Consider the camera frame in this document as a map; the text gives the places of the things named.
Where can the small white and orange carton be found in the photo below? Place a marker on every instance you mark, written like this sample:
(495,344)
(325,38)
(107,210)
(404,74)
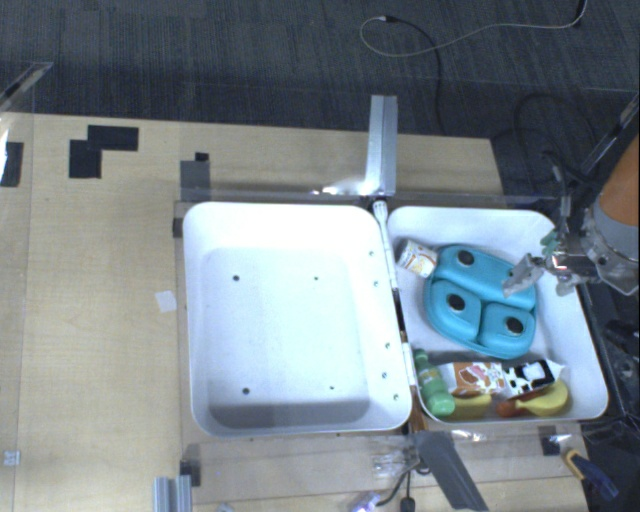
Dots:
(417,258)

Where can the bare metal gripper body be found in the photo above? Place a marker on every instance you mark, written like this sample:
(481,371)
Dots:
(595,265)

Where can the white plastic tray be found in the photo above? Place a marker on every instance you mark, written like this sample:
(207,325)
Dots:
(565,345)
(280,320)

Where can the thin black and white rod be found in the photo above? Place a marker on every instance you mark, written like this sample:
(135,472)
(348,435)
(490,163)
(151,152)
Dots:
(387,250)

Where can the orange carrot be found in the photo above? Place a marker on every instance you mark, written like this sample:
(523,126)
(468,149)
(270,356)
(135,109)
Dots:
(509,409)

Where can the orange and white packet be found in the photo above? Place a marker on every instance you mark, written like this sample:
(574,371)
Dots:
(475,378)

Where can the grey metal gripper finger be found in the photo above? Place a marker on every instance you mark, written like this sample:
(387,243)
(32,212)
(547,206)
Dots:
(522,275)
(567,285)

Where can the yellow banana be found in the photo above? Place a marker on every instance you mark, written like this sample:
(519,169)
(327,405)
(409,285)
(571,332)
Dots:
(472,406)

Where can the black and white carton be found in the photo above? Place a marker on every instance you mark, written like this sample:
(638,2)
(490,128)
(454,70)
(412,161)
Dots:
(532,375)

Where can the yellow toy cheese wedge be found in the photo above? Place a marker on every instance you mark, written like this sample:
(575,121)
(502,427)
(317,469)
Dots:
(550,400)

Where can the green plastic bottle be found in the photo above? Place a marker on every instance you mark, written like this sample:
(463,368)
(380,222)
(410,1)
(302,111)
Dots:
(432,385)

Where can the blue divided plate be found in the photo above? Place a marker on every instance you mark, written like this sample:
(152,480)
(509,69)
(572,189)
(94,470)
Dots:
(467,305)

